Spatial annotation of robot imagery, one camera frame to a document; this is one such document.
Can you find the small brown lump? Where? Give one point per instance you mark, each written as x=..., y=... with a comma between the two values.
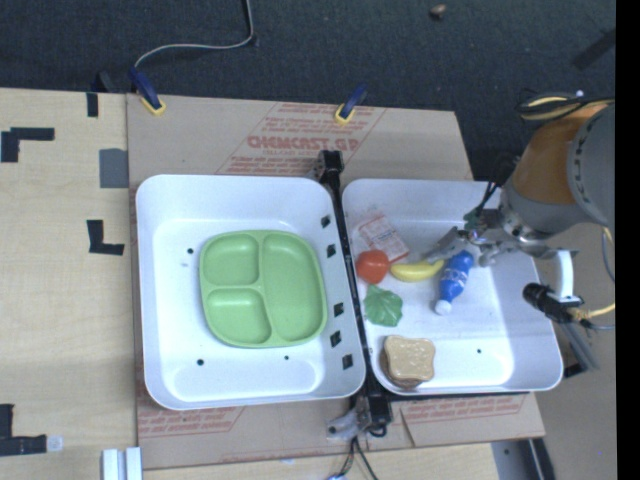
x=438, y=11

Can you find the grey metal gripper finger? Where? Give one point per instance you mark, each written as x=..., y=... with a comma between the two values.
x=490, y=255
x=446, y=244

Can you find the yellow banana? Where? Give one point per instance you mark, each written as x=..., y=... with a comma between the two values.
x=415, y=271

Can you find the green divided plate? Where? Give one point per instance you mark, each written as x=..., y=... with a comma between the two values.
x=287, y=288

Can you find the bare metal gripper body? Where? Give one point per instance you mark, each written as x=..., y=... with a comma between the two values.
x=492, y=233

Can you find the white plastic tray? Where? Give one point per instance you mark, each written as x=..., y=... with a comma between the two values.
x=170, y=293
x=490, y=328

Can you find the green toy lettuce leaf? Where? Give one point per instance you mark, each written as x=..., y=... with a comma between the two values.
x=384, y=307

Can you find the thin black rod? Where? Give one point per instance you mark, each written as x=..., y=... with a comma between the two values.
x=348, y=263

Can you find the blue bottle with white cap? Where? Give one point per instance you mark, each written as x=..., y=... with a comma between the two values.
x=455, y=280

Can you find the black cylinder on white bracket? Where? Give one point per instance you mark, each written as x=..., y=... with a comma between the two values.
x=547, y=302

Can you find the red toy tomato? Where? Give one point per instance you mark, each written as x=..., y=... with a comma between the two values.
x=372, y=266

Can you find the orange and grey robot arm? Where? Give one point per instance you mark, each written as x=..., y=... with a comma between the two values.
x=555, y=168

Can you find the brown toy bread slice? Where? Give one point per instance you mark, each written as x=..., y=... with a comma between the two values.
x=409, y=359

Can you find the brown cardboard board, red print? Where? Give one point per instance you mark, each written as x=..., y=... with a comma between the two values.
x=200, y=138

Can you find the white packet with red print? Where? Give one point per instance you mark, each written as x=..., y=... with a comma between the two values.
x=377, y=233

